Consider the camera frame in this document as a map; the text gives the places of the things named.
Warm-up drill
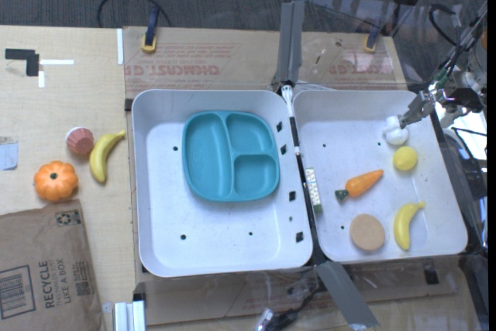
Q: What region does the white plastic tray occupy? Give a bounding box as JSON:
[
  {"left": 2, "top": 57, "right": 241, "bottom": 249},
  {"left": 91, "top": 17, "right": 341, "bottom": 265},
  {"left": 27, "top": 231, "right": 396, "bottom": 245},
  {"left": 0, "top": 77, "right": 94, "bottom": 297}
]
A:
[
  {"left": 291, "top": 88, "right": 469, "bottom": 264},
  {"left": 130, "top": 88, "right": 314, "bottom": 278}
]

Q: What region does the white lumpy toy food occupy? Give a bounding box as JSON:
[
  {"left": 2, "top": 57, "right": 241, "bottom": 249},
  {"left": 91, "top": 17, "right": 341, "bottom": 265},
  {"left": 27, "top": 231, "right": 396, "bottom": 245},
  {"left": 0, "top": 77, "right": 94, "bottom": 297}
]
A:
[{"left": 382, "top": 115, "right": 409, "bottom": 147}]

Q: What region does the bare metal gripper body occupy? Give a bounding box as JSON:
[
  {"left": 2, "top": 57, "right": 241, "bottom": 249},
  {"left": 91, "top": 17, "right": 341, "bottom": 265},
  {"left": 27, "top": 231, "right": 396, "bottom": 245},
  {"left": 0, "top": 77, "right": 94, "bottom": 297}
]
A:
[{"left": 425, "top": 86, "right": 455, "bottom": 108}]

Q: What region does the brown paper bag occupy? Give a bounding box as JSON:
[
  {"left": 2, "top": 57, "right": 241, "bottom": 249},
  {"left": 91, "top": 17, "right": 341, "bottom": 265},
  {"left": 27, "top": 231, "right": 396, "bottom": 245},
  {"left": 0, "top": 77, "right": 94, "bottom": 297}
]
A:
[{"left": 0, "top": 198, "right": 104, "bottom": 331}]

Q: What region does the tan round biscuit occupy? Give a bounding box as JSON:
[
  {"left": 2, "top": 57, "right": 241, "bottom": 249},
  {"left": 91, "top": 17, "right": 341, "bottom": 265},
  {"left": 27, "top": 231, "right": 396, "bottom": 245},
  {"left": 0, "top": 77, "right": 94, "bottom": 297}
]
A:
[{"left": 349, "top": 213, "right": 387, "bottom": 253}]

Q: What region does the yellow lemon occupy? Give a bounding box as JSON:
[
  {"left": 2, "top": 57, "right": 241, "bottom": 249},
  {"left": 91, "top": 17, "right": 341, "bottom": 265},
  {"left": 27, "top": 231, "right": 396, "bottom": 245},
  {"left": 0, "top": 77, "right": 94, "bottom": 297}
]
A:
[{"left": 392, "top": 145, "right": 419, "bottom": 172}]

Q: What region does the brown cardboard board red print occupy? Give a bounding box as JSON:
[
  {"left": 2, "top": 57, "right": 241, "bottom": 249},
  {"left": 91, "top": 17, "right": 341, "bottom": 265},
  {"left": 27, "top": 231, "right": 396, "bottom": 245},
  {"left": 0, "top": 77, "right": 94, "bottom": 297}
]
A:
[{"left": 122, "top": 25, "right": 472, "bottom": 326}]

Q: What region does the pink cupcake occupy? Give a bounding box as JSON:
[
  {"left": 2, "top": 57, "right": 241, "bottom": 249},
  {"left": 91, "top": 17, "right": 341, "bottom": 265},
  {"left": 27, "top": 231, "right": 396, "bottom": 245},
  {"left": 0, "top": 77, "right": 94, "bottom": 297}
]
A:
[{"left": 64, "top": 126, "right": 95, "bottom": 157}]

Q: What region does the orange carrot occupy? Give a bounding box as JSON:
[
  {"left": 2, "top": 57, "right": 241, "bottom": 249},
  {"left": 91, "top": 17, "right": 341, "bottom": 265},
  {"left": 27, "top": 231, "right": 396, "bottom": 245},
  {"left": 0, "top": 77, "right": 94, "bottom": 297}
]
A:
[{"left": 334, "top": 168, "right": 384, "bottom": 202}]

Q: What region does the blue divided plate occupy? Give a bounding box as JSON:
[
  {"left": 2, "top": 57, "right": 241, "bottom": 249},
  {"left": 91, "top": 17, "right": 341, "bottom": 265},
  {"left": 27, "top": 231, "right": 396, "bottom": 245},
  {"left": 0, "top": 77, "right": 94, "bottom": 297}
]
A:
[{"left": 181, "top": 110, "right": 281, "bottom": 203}]

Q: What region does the orange pumpkin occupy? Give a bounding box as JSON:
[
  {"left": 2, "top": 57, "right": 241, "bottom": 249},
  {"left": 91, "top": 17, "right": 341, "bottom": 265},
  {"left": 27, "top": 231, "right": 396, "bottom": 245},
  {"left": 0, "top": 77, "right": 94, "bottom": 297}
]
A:
[{"left": 33, "top": 160, "right": 80, "bottom": 203}]

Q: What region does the thin black and white rod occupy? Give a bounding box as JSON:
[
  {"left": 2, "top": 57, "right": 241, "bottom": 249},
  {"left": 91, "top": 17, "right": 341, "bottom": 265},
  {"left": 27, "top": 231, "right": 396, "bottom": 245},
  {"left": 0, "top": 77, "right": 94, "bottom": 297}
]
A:
[{"left": 281, "top": 84, "right": 325, "bottom": 265}]

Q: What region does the yellow banana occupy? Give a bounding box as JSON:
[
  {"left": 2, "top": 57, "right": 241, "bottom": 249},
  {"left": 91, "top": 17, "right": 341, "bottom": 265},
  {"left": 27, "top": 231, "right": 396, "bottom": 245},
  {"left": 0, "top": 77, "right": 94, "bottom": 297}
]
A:
[
  {"left": 393, "top": 200, "right": 426, "bottom": 252},
  {"left": 88, "top": 129, "right": 127, "bottom": 184}
]

